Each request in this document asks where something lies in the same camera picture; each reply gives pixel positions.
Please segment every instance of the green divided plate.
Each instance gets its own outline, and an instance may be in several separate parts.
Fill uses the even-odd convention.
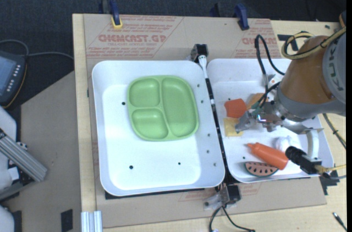
[[[127,105],[132,128],[142,139],[184,139],[198,129],[193,91],[177,76],[148,76],[134,80],[128,87]]]

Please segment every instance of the green plate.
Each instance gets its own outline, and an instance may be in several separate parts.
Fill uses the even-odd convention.
[[[199,125],[190,85],[177,76],[148,76],[128,87],[132,128],[145,140],[168,141],[194,134]]]

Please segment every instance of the device screen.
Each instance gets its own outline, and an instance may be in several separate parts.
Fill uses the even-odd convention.
[[[0,56],[0,96],[3,95],[5,89],[7,88],[8,81],[12,75],[15,66],[16,61]]]

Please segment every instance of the white tray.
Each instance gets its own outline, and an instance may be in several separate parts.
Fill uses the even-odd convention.
[[[146,141],[134,133],[127,109],[129,84],[142,76],[173,75],[191,86],[199,127],[191,137]],[[115,196],[202,189],[224,178],[221,148],[201,68],[190,61],[99,62],[92,71],[100,179]]]
[[[276,67],[283,72],[286,71],[290,63],[288,59],[274,59],[273,61]],[[277,74],[267,59],[263,59],[263,64],[267,75]],[[215,59],[209,62],[207,71],[213,89],[227,165],[231,175],[244,183],[307,177],[308,175],[291,161],[284,170],[279,170],[269,177],[255,177],[248,173],[244,167],[244,162],[247,161],[262,162],[250,153],[247,143],[260,142],[273,147],[276,138],[291,136],[303,151],[307,151],[306,135],[296,135],[288,129],[280,127],[276,131],[267,132],[261,124],[256,124],[254,128],[245,130],[242,136],[225,136],[223,123],[223,119],[226,117],[225,102],[238,98],[246,102],[251,94],[263,93],[265,90],[257,59]],[[312,128],[322,127],[318,117],[307,120],[304,124]],[[333,157],[323,131],[319,133],[318,155],[323,160],[323,166],[333,166]]]

